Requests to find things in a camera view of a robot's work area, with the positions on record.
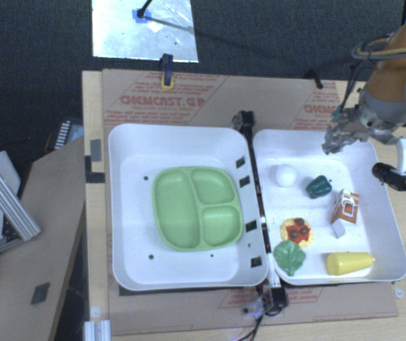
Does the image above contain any green lettuce leaf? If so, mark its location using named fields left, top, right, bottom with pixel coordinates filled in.
left=272, top=239, right=307, bottom=278

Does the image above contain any yellow spaghetti with meatballs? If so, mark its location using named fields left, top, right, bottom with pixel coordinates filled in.
left=279, top=217, right=315, bottom=249

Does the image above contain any orange and white carton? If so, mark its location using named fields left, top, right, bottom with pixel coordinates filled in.
left=331, top=188, right=361, bottom=239

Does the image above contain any dark green bell pepper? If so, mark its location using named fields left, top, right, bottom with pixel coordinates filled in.
left=305, top=175, right=333, bottom=200

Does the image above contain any white plastic tray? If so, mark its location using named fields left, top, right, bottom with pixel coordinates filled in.
left=252, top=129, right=406, bottom=286
left=107, top=122, right=270, bottom=293

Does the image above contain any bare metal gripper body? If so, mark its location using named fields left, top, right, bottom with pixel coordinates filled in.
left=331, top=107, right=401, bottom=145

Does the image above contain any green divided plate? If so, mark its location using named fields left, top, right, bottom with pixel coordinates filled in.
left=151, top=166, right=245, bottom=252

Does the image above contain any yellow squeeze bottle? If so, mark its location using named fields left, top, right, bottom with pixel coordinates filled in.
left=326, top=251, right=377, bottom=276

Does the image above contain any brown cardboard board red print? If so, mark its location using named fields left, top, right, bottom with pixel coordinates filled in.
left=101, top=68, right=400, bottom=336

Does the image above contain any white ball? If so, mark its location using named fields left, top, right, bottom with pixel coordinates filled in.
left=274, top=163, right=298, bottom=188

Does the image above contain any thin black and white rod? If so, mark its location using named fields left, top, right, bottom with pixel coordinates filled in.
left=244, top=129, right=274, bottom=288

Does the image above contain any black cylinder on white bracket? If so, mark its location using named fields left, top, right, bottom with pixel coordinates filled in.
left=372, top=137, right=406, bottom=192

